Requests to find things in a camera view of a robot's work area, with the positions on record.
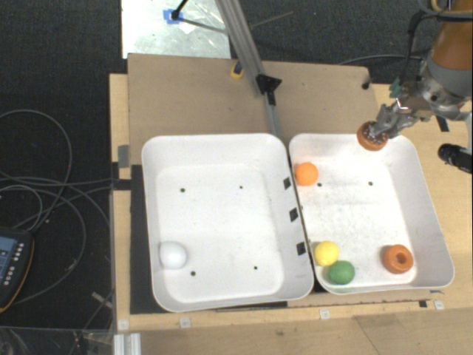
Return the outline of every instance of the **white ball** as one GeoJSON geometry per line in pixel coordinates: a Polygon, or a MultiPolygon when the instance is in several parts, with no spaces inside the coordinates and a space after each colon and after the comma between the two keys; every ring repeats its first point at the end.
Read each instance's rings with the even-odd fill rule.
{"type": "Polygon", "coordinates": [[[177,242],[162,242],[159,246],[159,252],[160,261],[164,268],[179,269],[186,264],[186,250],[177,242]]]}

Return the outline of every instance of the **wooden table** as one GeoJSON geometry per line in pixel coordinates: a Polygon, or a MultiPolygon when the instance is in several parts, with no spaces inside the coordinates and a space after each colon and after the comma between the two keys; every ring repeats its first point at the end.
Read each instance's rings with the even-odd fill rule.
{"type": "MultiPolygon", "coordinates": [[[[137,98],[137,93],[149,89],[144,92],[145,100],[157,91],[162,99],[175,97],[178,89],[172,92],[173,95],[166,94],[167,90],[174,88],[169,84],[181,77],[181,80],[187,81],[195,78],[192,67],[203,71],[203,80],[182,83],[179,87],[185,89],[182,98],[198,95],[195,97],[197,100],[215,99],[211,91],[214,87],[205,85],[208,75],[217,75],[212,83],[218,85],[234,83],[225,73],[225,69],[230,69],[231,61],[173,59],[153,55],[132,56],[129,58],[128,75],[110,76],[112,160],[120,165],[121,179],[130,178],[129,164],[140,162],[140,146],[147,138],[156,135],[153,129],[146,129],[146,125],[153,127],[152,120],[139,121],[140,117],[150,115],[151,111],[147,112],[147,108],[144,108],[143,112],[137,112],[132,105],[142,98],[137,98]],[[184,62],[186,67],[180,64],[175,70],[169,71],[175,62],[184,62]],[[157,75],[162,75],[163,70],[168,70],[169,75],[165,81],[161,78],[156,82],[159,80],[157,75]],[[129,157],[124,160],[123,153],[127,151],[123,152],[123,149],[128,149],[130,144],[135,148],[129,149],[129,157]]],[[[372,85],[366,91],[361,90],[360,86],[368,75],[360,67],[279,62],[265,62],[265,67],[267,71],[275,72],[273,76],[284,74],[283,84],[276,91],[276,99],[285,141],[297,132],[354,132],[359,124],[375,118],[379,104],[390,104],[386,85],[372,85]],[[290,104],[290,100],[294,99],[305,101],[304,104],[308,106],[304,107],[302,103],[296,106],[290,104]],[[303,114],[304,109],[310,108],[316,111],[318,118],[301,116],[306,116],[303,114]]],[[[241,82],[245,101],[257,101],[259,98],[248,91],[244,81],[241,82]]],[[[229,88],[221,88],[220,93],[227,93],[228,90],[231,94],[241,93],[241,89],[234,88],[232,84],[229,88]]],[[[243,104],[240,98],[229,98],[233,99],[227,106],[229,112],[240,109],[239,104],[243,104]]],[[[166,109],[173,109],[172,105],[166,106],[166,109]]],[[[262,106],[251,106],[250,109],[253,118],[256,116],[262,119],[259,123],[257,120],[253,123],[243,120],[248,125],[244,132],[266,131],[262,106]]],[[[198,114],[198,109],[194,110],[192,120],[199,120],[196,117],[198,114]]],[[[242,109],[237,114],[236,121],[250,113],[242,109]]],[[[225,119],[231,122],[231,117],[226,115],[225,119]]],[[[204,122],[201,127],[209,128],[208,125],[212,123],[204,122]]],[[[451,131],[442,133],[433,120],[403,131],[403,135],[414,143],[418,151],[432,202],[455,265],[455,278],[449,287],[433,292],[388,291],[348,297],[317,294],[291,302],[288,308],[271,310],[130,314],[130,192],[114,191],[113,248],[118,330],[142,332],[144,354],[148,353],[146,351],[155,354],[158,350],[163,351],[163,354],[294,354],[295,351],[298,354],[317,354],[324,349],[336,349],[336,354],[353,354],[355,348],[363,354],[384,354],[384,350],[389,348],[396,351],[387,354],[399,354],[402,351],[405,354],[453,354],[455,346],[459,354],[466,353],[461,350],[473,348],[468,331],[473,323],[472,179],[471,175],[443,165],[437,156],[438,147],[443,143],[466,144],[464,124],[450,123],[449,126],[451,131]],[[419,301],[426,302],[426,307],[420,307],[419,301]],[[438,306],[443,303],[444,309],[437,310],[434,302],[438,306]],[[321,311],[327,310],[330,319],[321,319],[321,311]],[[191,320],[190,330],[180,328],[182,318],[191,320]]],[[[186,125],[176,124],[167,130],[171,132],[165,131],[165,134],[186,133],[186,125]]],[[[199,132],[198,127],[190,129],[189,134],[196,134],[196,130],[199,132]]],[[[237,129],[231,127],[230,131],[235,132],[237,129]]]]}

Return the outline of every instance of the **yellow ball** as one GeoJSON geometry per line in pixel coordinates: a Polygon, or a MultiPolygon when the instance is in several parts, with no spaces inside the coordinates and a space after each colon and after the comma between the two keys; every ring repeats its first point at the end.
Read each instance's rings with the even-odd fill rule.
{"type": "Polygon", "coordinates": [[[331,266],[338,259],[338,246],[329,240],[320,242],[313,251],[319,266],[331,266]]]}

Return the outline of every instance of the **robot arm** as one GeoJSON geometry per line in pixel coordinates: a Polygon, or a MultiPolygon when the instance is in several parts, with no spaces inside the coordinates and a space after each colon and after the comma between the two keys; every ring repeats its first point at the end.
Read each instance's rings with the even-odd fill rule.
{"type": "MultiPolygon", "coordinates": [[[[450,12],[471,16],[472,4],[473,0],[457,0],[450,12]]],[[[468,147],[443,145],[439,156],[472,172],[472,113],[460,111],[472,98],[472,29],[471,18],[443,23],[418,77],[392,86],[395,102],[383,105],[376,122],[365,123],[358,131],[358,141],[365,149],[379,150],[402,129],[428,121],[433,115],[441,121],[464,121],[469,131],[468,147]]]]}

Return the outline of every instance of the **black phone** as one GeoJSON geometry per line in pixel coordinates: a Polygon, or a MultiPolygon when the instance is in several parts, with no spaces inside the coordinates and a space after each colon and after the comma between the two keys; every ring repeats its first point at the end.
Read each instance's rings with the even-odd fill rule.
{"type": "Polygon", "coordinates": [[[33,236],[25,230],[0,228],[0,313],[8,309],[30,269],[33,236]]]}

